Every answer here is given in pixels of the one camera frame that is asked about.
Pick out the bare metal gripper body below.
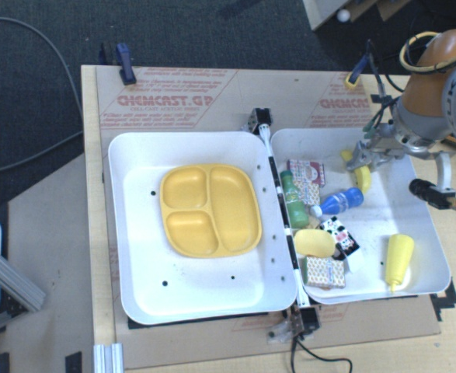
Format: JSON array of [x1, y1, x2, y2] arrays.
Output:
[[367, 122, 443, 158]]

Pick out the yellow banana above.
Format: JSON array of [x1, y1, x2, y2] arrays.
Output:
[[339, 149, 373, 195]]

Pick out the blue bottle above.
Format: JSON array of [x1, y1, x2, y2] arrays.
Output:
[[310, 186, 364, 217]]

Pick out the red and white carton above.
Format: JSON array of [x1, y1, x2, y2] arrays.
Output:
[[287, 159, 326, 188]]

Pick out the orange patterned packet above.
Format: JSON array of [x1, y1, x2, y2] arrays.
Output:
[[294, 179, 322, 207]]

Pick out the white plastic tray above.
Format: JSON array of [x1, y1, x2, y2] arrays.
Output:
[[270, 127, 452, 305], [107, 131, 299, 325]]

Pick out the green bottle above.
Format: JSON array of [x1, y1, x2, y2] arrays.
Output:
[[280, 169, 310, 229]]

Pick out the black and white cow carton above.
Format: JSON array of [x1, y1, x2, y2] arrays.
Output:
[[319, 215, 365, 274]]

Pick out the thin black and white rod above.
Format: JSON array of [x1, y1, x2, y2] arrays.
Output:
[[259, 124, 310, 308]]

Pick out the yellow oval chip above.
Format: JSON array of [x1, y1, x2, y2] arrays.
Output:
[[293, 228, 336, 258]]

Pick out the yellow mustard bottle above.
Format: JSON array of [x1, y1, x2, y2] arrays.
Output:
[[385, 233, 415, 293]]

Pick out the orange patterned carton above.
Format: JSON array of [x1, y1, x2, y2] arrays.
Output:
[[301, 255, 346, 290]]

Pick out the yellow divided plate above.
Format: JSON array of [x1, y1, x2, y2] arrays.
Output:
[[159, 164, 263, 259]]

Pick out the brown cardboard board red print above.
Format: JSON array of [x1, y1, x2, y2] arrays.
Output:
[[95, 66, 442, 371]]

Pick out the black cylinder on white bracket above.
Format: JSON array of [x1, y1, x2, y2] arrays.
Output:
[[409, 150, 456, 210]]

